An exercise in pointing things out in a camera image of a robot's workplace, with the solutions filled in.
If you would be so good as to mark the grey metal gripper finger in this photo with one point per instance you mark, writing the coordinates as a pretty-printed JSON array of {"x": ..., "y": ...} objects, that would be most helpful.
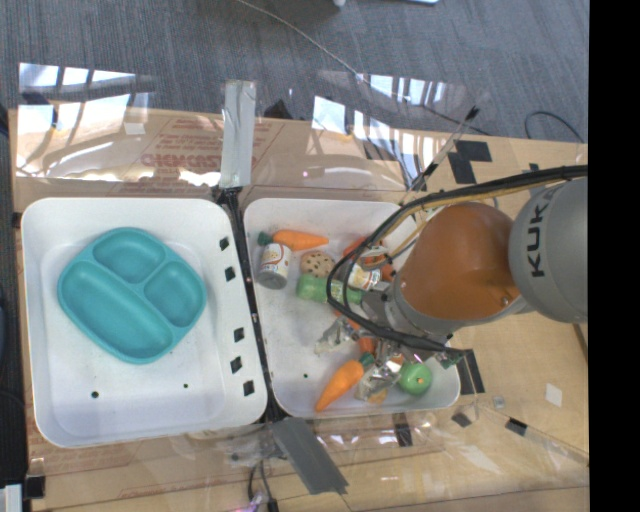
[{"x": 336, "y": 338}]

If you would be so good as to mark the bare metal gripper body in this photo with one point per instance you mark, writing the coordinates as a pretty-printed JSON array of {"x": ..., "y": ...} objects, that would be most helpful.
[{"x": 377, "y": 304}]

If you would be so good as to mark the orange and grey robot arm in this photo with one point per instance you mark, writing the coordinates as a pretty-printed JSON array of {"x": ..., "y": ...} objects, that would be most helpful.
[{"x": 465, "y": 260}]

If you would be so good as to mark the white and orange can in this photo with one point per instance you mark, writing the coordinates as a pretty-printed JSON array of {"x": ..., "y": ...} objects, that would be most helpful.
[
  {"x": 274, "y": 265},
  {"x": 364, "y": 277}
]

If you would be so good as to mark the orange carrot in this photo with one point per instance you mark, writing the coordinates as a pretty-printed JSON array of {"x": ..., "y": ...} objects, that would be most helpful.
[
  {"x": 366, "y": 344},
  {"x": 300, "y": 240},
  {"x": 342, "y": 382}
]

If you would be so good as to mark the white plastic tray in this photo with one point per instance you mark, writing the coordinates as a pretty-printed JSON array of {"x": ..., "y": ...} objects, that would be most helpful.
[
  {"x": 150, "y": 400},
  {"x": 295, "y": 350}
]

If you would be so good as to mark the green bottle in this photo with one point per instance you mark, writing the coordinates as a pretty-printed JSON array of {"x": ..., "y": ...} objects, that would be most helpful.
[{"x": 312, "y": 288}]

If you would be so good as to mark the brown biscuit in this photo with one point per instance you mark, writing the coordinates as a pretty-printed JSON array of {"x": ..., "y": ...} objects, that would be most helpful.
[{"x": 317, "y": 263}]

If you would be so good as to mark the green apple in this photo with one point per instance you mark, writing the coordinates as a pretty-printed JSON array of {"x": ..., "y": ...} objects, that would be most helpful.
[{"x": 415, "y": 380}]

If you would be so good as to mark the brown cardboard board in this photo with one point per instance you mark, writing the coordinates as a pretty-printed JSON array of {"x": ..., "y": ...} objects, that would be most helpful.
[{"x": 525, "y": 360}]

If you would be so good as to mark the blue divided plate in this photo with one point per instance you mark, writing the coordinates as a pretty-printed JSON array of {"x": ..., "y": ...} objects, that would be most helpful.
[{"x": 120, "y": 300}]

